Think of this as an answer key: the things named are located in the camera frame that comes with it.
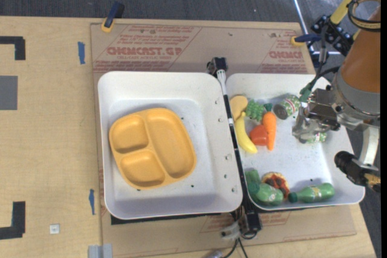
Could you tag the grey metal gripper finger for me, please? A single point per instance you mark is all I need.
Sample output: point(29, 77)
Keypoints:
point(299, 127)
point(317, 127)

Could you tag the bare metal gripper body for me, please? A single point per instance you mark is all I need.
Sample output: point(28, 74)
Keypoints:
point(323, 108)

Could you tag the green and white packet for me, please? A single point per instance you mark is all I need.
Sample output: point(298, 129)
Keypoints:
point(318, 138)

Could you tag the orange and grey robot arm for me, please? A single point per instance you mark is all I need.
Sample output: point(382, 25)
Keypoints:
point(361, 69)

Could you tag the green and white can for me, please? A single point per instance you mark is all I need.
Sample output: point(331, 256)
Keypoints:
point(287, 107)

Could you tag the orange carrot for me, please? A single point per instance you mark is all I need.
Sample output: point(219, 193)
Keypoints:
point(270, 127)

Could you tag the white plastic tray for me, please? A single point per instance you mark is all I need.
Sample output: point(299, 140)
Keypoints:
point(205, 130)
point(299, 160)

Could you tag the orange-red pepper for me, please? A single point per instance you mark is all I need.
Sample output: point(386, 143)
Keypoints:
point(259, 135)

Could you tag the green grapes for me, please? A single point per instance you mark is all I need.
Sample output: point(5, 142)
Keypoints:
point(254, 109)

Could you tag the yellow banana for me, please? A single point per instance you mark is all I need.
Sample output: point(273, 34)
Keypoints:
point(243, 139)

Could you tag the pizza slice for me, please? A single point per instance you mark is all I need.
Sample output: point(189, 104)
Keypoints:
point(276, 181)

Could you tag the green bottle with yellow label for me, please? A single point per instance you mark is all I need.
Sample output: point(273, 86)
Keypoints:
point(314, 192)

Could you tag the tan bread slice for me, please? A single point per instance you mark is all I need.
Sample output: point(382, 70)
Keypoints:
point(237, 103)

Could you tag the thin black and white rod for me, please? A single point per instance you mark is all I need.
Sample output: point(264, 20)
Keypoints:
point(231, 127)

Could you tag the green broccoli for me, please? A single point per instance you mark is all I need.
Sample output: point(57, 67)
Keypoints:
point(251, 176)

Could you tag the green bottle with white label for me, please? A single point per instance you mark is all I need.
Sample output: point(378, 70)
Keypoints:
point(267, 194)

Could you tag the orange divided plate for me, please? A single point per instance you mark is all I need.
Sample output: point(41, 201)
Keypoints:
point(154, 148)

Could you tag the brown cardboard board, red print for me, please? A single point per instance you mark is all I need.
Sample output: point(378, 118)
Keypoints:
point(169, 48)

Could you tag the black cylinder on white bracket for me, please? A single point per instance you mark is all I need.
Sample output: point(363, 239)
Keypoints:
point(350, 167)

